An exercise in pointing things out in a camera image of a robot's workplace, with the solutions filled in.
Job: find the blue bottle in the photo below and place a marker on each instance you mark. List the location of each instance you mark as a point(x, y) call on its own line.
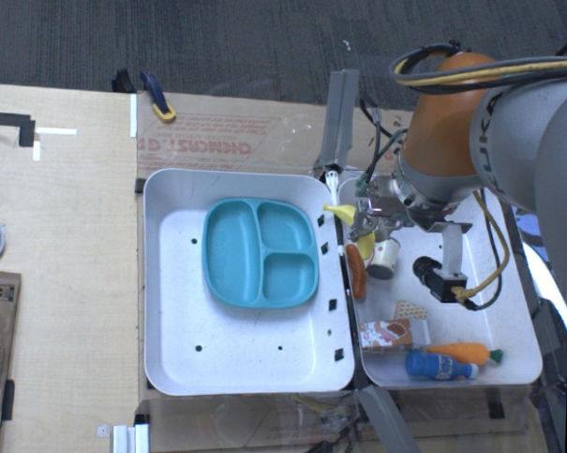
point(430, 366)

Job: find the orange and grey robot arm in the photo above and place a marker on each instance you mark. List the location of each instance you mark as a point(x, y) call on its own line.
point(442, 124)

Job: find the yellow banana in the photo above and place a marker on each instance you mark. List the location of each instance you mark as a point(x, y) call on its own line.
point(344, 211)

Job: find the brown cardboard board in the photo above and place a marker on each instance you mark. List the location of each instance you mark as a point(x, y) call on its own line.
point(198, 142)

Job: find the black cylinder on white bracket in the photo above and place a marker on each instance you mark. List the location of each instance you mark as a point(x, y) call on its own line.
point(438, 279)

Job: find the tan waffle biscuit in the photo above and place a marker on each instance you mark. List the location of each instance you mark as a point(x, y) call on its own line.
point(411, 310)

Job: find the white cup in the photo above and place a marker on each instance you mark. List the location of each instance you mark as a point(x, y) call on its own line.
point(384, 259)

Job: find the orange sausage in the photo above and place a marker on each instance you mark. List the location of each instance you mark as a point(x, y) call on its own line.
point(356, 271)

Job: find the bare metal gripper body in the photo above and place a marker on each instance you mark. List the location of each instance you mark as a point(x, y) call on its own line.
point(391, 208)

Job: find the white and brown carton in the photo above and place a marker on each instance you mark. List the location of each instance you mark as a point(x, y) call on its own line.
point(384, 335)

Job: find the blue divided plate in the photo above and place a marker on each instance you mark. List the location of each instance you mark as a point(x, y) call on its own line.
point(231, 251)

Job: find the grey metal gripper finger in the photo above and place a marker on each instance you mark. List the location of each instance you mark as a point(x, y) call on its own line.
point(380, 231)
point(358, 226)

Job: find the orange carrot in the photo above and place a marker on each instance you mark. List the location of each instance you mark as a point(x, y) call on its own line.
point(461, 351)

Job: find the white plastic tray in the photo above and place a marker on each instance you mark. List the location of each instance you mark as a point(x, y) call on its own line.
point(241, 341)
point(494, 333)

